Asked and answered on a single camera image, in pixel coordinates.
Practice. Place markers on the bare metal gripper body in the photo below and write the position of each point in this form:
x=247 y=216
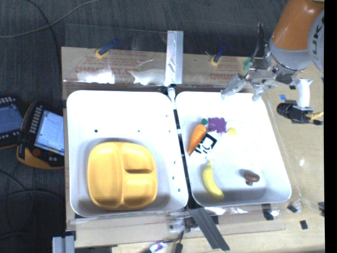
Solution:
x=266 y=75

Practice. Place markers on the thin black and white rod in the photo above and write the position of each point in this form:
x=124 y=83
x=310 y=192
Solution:
x=179 y=133

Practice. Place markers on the purple grapes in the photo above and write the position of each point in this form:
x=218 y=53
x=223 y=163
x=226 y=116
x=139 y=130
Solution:
x=217 y=125

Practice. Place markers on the black cylinder on white bracket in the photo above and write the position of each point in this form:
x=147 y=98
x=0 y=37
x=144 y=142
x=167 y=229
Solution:
x=304 y=93

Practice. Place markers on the small yellow round piece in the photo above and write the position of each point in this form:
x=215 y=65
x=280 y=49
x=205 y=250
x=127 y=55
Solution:
x=231 y=131

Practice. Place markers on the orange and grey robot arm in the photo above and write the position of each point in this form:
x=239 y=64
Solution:
x=295 y=22

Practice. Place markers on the brown cardboard board red print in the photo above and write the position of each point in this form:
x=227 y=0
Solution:
x=302 y=146

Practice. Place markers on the yellow banana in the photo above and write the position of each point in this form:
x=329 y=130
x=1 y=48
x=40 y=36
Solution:
x=210 y=183

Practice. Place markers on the orange carrot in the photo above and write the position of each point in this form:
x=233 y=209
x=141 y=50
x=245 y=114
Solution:
x=197 y=137

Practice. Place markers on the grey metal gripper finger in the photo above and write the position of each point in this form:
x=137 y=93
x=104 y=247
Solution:
x=234 y=86
x=257 y=92

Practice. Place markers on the brown mushroom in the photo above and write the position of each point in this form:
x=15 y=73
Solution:
x=250 y=177

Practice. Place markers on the white plastic tray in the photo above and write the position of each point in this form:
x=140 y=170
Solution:
x=245 y=151
x=121 y=115

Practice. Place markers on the yellow divided plate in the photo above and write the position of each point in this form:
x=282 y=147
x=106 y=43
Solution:
x=121 y=175

